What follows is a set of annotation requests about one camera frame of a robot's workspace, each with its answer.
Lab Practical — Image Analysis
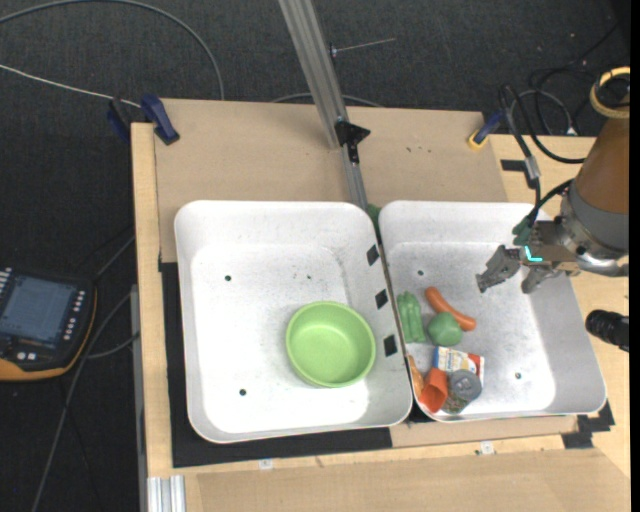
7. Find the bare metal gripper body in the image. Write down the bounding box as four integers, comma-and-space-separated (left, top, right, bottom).
522, 202, 630, 278

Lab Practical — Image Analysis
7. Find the white plastic tray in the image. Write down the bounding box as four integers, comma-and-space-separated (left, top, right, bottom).
173, 199, 414, 445
377, 199, 609, 424

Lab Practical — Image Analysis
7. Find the orange sausage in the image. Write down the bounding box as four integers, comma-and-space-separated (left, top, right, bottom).
424, 286, 478, 333

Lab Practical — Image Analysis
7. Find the green bell pepper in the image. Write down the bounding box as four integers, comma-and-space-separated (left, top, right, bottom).
426, 311, 464, 348

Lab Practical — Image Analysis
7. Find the white carton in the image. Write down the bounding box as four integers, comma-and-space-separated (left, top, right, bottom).
431, 345, 486, 384

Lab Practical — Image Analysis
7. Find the green asparagus bunch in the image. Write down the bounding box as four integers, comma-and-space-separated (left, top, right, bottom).
395, 290, 428, 345

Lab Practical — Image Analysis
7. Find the thin black rod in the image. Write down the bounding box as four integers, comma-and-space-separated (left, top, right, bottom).
372, 222, 413, 381

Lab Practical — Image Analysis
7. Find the grey can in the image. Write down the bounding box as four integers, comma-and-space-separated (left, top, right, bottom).
441, 369, 484, 416

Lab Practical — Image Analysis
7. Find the orange cup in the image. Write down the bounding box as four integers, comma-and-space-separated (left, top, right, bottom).
418, 366, 450, 415

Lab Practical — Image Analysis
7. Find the green bowl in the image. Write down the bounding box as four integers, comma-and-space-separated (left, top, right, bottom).
284, 300, 378, 390

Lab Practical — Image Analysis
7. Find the brown cardboard board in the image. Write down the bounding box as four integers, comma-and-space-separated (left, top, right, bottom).
152, 97, 581, 450

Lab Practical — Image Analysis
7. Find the black cylinder on white bracket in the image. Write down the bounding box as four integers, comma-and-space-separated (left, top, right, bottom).
584, 308, 631, 354

